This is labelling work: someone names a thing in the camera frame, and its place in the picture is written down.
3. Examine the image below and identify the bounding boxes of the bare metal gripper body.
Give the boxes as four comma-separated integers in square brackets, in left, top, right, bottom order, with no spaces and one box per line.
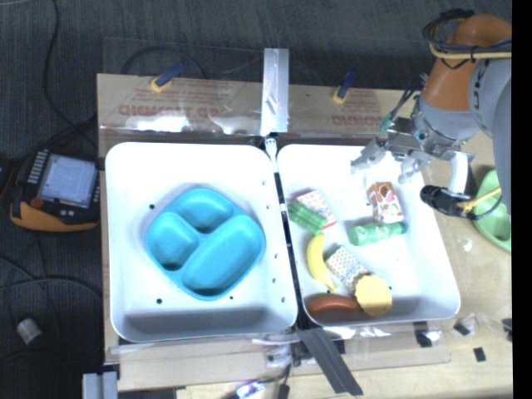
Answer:
[384,116,476,164]

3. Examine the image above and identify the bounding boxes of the brown and white carton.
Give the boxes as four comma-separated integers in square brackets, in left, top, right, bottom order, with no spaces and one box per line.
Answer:
[365,180,406,224]

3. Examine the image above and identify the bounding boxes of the pink and white packet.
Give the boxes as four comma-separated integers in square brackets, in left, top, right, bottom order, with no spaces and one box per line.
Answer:
[295,190,337,230]

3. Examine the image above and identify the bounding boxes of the green plastic bottle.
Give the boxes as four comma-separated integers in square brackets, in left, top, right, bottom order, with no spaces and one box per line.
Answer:
[347,220,408,248]

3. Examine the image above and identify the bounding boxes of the green toy vegetable bundle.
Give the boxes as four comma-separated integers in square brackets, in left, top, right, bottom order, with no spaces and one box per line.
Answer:
[287,200,328,236]

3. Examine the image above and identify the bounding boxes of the green divided plate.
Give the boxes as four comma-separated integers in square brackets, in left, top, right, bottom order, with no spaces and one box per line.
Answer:
[472,169,513,254]

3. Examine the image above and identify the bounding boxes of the white plastic tray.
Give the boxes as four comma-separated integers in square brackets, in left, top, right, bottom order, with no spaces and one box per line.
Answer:
[275,143,462,328]
[104,140,300,344]

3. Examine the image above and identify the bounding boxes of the white dotted snack packet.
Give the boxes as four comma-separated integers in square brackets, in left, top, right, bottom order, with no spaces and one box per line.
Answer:
[324,244,372,295]

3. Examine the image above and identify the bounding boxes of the yellow banana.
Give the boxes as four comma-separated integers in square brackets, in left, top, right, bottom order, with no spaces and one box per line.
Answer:
[306,231,337,293]

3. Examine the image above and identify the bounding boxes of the brown cardboard board red print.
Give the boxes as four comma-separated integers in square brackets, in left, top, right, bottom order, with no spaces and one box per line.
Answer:
[96,72,513,392]

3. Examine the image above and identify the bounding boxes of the brown sausage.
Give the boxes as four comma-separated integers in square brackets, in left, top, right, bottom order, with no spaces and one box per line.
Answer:
[306,294,360,318]

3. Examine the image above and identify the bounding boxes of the blue divided plate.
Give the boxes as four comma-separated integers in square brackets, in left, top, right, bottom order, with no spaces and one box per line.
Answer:
[144,186,268,302]

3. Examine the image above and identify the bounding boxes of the small grey metal can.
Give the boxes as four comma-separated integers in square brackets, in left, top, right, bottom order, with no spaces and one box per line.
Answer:
[16,317,44,346]

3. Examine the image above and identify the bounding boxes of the black cylinder on white bracket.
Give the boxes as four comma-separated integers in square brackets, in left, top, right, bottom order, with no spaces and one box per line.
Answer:
[419,150,475,220]

